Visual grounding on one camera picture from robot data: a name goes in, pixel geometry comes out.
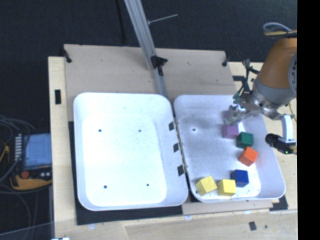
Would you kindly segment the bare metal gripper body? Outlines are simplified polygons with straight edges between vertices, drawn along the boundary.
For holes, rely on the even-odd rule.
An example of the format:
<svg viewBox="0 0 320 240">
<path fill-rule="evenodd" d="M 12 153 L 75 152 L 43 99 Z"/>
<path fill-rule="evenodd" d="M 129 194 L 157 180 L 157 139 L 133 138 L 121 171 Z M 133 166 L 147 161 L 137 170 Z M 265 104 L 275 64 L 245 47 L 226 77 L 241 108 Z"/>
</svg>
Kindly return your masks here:
<svg viewBox="0 0 320 240">
<path fill-rule="evenodd" d="M 284 115 L 278 112 L 279 106 L 267 99 L 254 99 L 253 96 L 245 96 L 240 99 L 239 105 L 244 109 L 244 117 L 257 117 L 264 115 L 271 120 L 280 120 Z"/>
</svg>

